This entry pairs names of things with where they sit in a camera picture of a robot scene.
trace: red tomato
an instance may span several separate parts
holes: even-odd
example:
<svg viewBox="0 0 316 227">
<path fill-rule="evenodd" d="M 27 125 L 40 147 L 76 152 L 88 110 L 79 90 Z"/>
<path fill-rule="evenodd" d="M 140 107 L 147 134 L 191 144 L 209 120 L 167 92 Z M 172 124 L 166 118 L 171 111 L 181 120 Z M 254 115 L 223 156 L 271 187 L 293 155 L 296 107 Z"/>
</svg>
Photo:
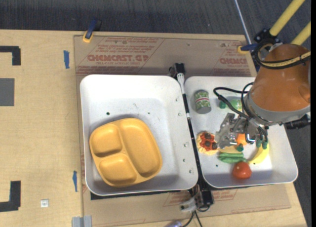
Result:
<svg viewBox="0 0 316 227">
<path fill-rule="evenodd" d="M 249 164 L 244 161 L 236 163 L 233 168 L 233 176 L 238 179 L 249 179 L 251 174 Z"/>
</svg>

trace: table surface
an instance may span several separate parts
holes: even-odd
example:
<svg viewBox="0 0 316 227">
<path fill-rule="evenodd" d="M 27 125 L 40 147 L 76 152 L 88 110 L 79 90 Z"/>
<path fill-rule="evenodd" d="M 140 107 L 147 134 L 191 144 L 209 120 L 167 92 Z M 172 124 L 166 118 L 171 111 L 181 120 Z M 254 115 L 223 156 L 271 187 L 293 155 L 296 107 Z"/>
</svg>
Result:
<svg viewBox="0 0 316 227">
<path fill-rule="evenodd" d="M 8 201 L 10 181 L 21 181 L 21 207 L 18 211 L 0 212 L 0 226 L 71 226 L 72 217 L 83 216 L 74 35 L 83 32 L 0 30 L 0 45 L 19 46 L 22 63 L 13 66 L 12 55 L 0 53 L 0 78 L 15 79 L 14 106 L 0 107 L 0 202 Z M 208 39 L 229 35 L 181 37 Z M 70 56 L 67 70 L 64 50 Z M 74 171 L 78 192 L 71 178 Z M 307 226 L 294 185 L 289 183 L 285 187 L 291 204 L 288 209 L 202 217 L 200 221 L 204 227 Z M 47 198 L 49 207 L 41 208 L 40 201 Z M 198 226 L 195 218 L 190 226 Z"/>
</svg>

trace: yellow pole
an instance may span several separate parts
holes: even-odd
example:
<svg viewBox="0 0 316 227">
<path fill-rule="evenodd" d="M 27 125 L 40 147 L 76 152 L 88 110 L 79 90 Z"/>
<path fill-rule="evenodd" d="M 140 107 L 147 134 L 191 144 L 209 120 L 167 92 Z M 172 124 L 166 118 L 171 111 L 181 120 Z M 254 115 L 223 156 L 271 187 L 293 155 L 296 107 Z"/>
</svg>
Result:
<svg viewBox="0 0 316 227">
<path fill-rule="evenodd" d="M 283 29 L 285 24 L 291 19 L 298 8 L 303 4 L 305 0 L 293 0 L 283 14 L 279 17 L 276 23 L 270 29 L 270 34 L 272 36 L 277 36 L 279 32 Z"/>
<path fill-rule="evenodd" d="M 311 35 L 312 22 L 309 22 L 305 28 L 296 36 L 295 39 L 291 42 L 292 44 L 302 45 L 306 39 Z"/>
</svg>

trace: tin can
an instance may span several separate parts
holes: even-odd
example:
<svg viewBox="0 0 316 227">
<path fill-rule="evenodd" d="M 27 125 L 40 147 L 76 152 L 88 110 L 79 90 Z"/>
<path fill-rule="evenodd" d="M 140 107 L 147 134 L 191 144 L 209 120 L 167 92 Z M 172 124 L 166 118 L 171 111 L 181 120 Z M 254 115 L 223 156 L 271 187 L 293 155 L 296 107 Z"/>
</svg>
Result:
<svg viewBox="0 0 316 227">
<path fill-rule="evenodd" d="M 198 90 L 194 93 L 196 112 L 199 114 L 206 114 L 211 111 L 211 103 L 209 101 L 208 92 L 205 90 Z"/>
</svg>

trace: yellow divided plate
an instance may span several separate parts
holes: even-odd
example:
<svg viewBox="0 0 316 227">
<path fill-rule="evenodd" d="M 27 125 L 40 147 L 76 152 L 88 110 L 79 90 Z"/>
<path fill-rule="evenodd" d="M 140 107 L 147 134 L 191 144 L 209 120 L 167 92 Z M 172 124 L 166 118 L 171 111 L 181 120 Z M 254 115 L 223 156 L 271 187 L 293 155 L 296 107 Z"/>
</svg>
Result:
<svg viewBox="0 0 316 227">
<path fill-rule="evenodd" d="M 162 158 L 149 127 L 136 118 L 96 128 L 89 140 L 94 163 L 104 182 L 122 188 L 153 178 Z"/>
</svg>

